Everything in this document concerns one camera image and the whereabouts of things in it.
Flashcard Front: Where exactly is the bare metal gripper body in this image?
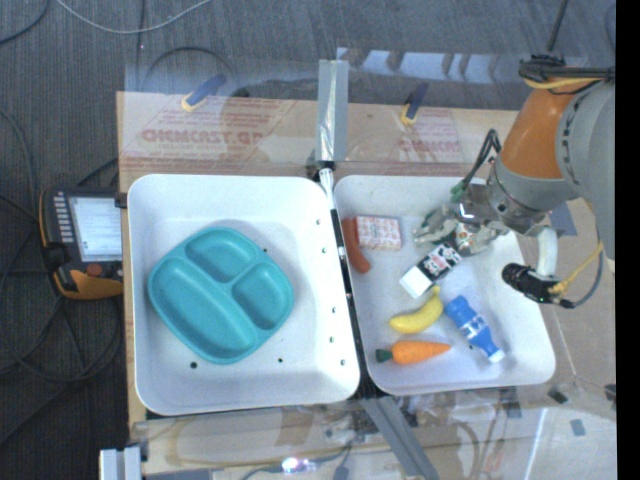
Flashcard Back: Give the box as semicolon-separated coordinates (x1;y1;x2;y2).
451;179;549;238

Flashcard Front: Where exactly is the small white and red can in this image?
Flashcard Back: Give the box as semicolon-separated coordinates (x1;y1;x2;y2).
454;221;477;250

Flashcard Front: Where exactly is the black and white milk carton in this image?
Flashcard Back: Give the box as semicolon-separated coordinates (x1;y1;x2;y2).
398;241;464;300

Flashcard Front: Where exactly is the orange patterned carton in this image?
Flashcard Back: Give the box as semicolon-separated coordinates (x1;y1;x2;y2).
355;214;404;251

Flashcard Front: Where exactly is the red sausage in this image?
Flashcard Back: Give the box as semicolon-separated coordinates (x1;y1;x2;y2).
341;216;372;275

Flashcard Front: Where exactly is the blue plastic bottle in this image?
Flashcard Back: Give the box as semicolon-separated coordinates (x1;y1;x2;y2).
443;295;506;364

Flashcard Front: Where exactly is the yellow banana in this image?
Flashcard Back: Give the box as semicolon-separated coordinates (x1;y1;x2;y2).
388;284;445;335

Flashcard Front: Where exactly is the orange carrot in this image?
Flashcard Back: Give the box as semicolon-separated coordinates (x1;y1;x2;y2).
375;339;452;367

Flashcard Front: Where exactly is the white plastic tray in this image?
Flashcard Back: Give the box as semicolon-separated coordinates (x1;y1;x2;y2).
332;174;558;398
126;173;362;417

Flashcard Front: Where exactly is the teal divided plate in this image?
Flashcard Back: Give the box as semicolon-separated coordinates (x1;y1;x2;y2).
146;226;296;366

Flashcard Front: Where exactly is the brown cardboard board red print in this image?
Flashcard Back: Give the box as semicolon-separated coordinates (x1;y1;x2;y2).
115;91;617;474

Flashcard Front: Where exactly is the black cylinder on white bracket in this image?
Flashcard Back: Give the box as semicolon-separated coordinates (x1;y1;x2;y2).
501;225;564;305

